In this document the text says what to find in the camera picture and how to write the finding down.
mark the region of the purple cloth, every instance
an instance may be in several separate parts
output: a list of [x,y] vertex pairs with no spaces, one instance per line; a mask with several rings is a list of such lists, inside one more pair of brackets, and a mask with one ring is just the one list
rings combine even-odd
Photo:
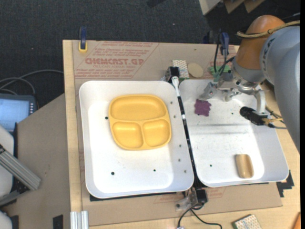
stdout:
[[209,116],[210,106],[212,106],[208,101],[201,101],[196,99],[195,103],[195,114]]

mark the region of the blue clamp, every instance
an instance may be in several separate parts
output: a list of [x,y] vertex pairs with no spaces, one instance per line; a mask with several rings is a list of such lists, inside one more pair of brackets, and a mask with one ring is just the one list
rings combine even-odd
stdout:
[[226,32],[222,32],[220,35],[220,43],[221,43],[221,48],[220,52],[221,54],[226,58],[227,55],[229,54],[229,35]]
[[86,33],[87,33],[87,28],[81,26],[80,34],[79,34],[80,42],[78,44],[78,50],[82,53],[85,53],[88,50],[88,44],[86,42]]

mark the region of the yellow divided plate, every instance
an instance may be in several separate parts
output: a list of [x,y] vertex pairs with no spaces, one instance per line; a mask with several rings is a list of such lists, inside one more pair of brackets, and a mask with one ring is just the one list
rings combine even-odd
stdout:
[[109,105],[109,122],[114,141],[124,149],[159,148],[172,137],[167,107],[154,95],[116,97]]

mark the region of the blue screen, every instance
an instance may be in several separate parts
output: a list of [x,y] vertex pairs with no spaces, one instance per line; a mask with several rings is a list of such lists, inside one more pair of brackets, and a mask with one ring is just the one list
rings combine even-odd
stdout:
[[0,99],[0,124],[12,132],[15,123],[29,116],[29,101]]

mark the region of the wooden table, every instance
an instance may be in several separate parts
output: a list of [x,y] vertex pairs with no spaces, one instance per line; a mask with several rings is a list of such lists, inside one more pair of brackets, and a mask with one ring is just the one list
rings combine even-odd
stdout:
[[[181,48],[181,44],[168,43],[169,51],[175,48]],[[195,50],[205,52],[204,44],[194,44]],[[80,179],[80,163],[79,163],[79,144],[77,132],[77,115],[75,111],[75,79],[73,67],[73,50],[72,41],[63,41],[63,58],[64,58],[64,75],[65,75],[65,99],[66,99],[66,115],[67,115],[67,141],[68,141],[68,158],[69,158],[69,181],[70,181],[70,201],[71,211],[82,211],[81,199],[81,179]],[[268,91],[267,102],[269,107],[278,111],[275,97],[272,91]],[[223,228],[232,228],[232,222],[243,218],[249,214],[255,214],[264,229],[283,228],[292,229],[296,223],[300,213],[300,155],[286,130],[277,131],[281,142],[289,169],[294,180],[294,187],[291,190],[285,190],[285,197],[282,198],[283,206],[280,208],[257,209],[248,211],[228,212],[221,214],[204,215],[201,218],[208,222],[217,222]],[[94,226],[94,229],[118,229],[118,228],[166,228],[175,229],[179,218],[158,219],[150,221],[140,221],[132,223],[121,223],[104,226]],[[182,225],[186,228],[217,228],[216,226],[202,225],[202,223],[194,216],[183,218]]]

